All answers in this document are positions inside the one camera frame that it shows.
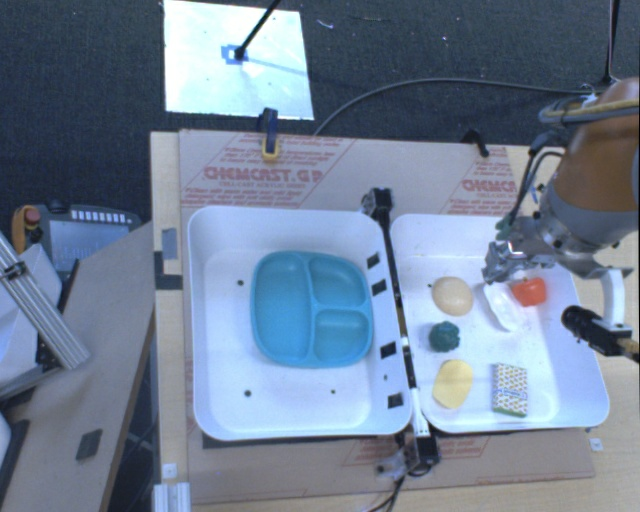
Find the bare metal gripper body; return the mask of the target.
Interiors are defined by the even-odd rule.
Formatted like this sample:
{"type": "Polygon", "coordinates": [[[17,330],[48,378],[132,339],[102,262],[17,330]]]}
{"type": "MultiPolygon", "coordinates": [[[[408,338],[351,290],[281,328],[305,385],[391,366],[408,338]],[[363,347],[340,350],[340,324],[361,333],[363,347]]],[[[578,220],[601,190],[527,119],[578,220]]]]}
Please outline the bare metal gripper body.
{"type": "Polygon", "coordinates": [[[606,268],[595,259],[601,246],[571,233],[555,217],[518,217],[511,226],[513,253],[551,254],[558,264],[581,278],[599,278],[606,268]]]}

